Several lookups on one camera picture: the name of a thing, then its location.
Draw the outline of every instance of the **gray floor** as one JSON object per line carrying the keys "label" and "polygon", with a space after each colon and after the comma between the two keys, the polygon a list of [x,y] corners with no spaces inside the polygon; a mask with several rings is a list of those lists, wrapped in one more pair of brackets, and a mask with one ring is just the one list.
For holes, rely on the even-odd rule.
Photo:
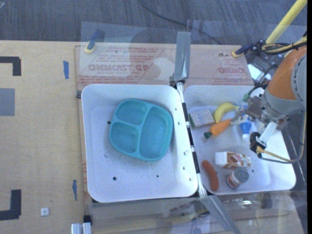
{"label": "gray floor", "polygon": [[[0,39],[87,41],[95,27],[102,27],[108,41],[175,43],[176,31],[188,28],[193,44],[246,45],[268,37],[295,1],[143,0],[150,9],[167,18],[164,19],[147,10],[139,0],[0,0],[5,2],[0,6]],[[280,41],[296,41],[306,30],[307,7]],[[285,133],[293,139],[295,148],[300,117],[290,122]],[[294,190],[305,191],[306,155],[300,164],[296,168],[299,179]],[[299,202],[299,205],[298,212],[307,229],[307,204]]]}

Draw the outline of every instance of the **white tray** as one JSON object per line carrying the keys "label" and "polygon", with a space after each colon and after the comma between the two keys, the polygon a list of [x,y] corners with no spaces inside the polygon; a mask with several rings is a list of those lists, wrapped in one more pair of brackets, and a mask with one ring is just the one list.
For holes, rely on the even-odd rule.
{"label": "white tray", "polygon": [[[115,150],[108,137],[116,107],[135,98],[167,109],[174,132],[166,155],[143,161]],[[197,191],[198,180],[177,90],[165,85],[93,84],[81,94],[85,133],[87,185],[98,202],[188,197]]]}
{"label": "white tray", "polygon": [[[185,90],[184,99],[189,113],[199,109],[210,109],[212,112],[218,105],[230,101],[237,105],[242,104],[242,98],[252,87],[251,86],[190,86]],[[223,119],[233,117],[233,112],[228,112]],[[192,136],[202,174],[202,181],[208,191],[216,195],[242,194],[253,192],[282,191],[291,189],[296,183],[296,176],[291,164],[280,164],[264,161],[250,150],[249,143],[241,137],[238,125],[229,127],[218,136],[209,139],[204,137],[209,127],[192,129]],[[251,132],[256,131],[253,124]],[[275,131],[267,142],[266,150],[274,152],[282,157],[289,158],[289,154],[280,131]],[[231,189],[226,184],[226,177],[232,172],[215,164],[216,152],[234,152],[247,154],[251,157],[251,167],[248,169],[249,180],[236,189]],[[201,163],[208,160],[215,168],[219,189],[212,191],[209,178]]]}

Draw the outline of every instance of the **yellow pole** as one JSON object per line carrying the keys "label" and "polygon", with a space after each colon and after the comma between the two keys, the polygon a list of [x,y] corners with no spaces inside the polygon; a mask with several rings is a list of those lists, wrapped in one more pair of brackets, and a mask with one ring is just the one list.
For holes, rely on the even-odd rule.
{"label": "yellow pole", "polygon": [[266,44],[275,43],[277,39],[284,33],[286,28],[291,24],[291,22],[300,13],[303,7],[307,4],[308,0],[297,0],[287,14],[284,16],[282,21],[273,30],[270,36],[266,39]]}

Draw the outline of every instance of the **gray square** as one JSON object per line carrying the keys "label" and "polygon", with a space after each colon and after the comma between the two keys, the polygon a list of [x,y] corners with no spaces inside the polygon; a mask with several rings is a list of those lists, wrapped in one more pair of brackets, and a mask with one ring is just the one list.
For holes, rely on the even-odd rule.
{"label": "gray square", "polygon": [[0,88],[0,116],[14,116],[15,89]]}

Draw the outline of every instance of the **black corner mark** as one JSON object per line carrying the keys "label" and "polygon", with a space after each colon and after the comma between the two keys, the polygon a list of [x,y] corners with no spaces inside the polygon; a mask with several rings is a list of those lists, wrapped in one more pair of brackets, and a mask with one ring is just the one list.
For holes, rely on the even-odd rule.
{"label": "black corner mark", "polygon": [[0,211],[0,221],[18,219],[21,215],[21,190],[11,191],[10,209]]}
{"label": "black corner mark", "polygon": [[11,63],[13,76],[21,76],[21,60],[19,57],[0,57],[0,63]]}

